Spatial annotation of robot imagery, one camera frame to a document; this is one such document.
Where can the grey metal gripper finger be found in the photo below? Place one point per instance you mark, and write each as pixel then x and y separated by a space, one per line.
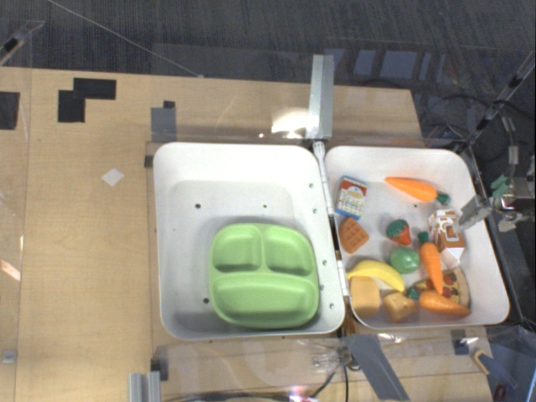
pixel 508 223
pixel 474 211

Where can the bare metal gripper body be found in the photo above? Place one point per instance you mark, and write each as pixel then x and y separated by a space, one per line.
pixel 523 193

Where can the white and orange carton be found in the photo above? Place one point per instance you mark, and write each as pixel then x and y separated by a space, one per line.
pixel 447 233

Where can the orange carrot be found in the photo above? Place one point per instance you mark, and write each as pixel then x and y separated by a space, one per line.
pixel 439 303
pixel 431 260
pixel 412 187

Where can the pizza slice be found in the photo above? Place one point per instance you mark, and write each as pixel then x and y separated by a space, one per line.
pixel 456 285

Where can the red strawberry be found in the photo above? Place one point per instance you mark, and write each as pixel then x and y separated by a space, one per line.
pixel 400 233

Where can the green apple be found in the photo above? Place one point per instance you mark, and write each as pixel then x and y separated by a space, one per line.
pixel 405 260

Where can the white plastic tray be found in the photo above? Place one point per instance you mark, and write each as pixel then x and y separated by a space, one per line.
pixel 188 174
pixel 377 163

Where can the yellow banana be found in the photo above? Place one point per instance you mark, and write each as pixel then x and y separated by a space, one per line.
pixel 377 269

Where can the tan bread roll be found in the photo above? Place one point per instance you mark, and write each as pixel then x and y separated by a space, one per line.
pixel 399 306

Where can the orange waffle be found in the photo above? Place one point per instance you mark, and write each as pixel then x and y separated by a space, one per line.
pixel 353 235

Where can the blue white red carton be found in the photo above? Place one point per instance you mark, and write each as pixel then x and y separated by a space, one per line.
pixel 351 197

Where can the tan bread block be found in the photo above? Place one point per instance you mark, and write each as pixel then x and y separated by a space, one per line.
pixel 365 297

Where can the green divided plate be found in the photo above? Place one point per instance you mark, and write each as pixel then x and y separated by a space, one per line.
pixel 264 295

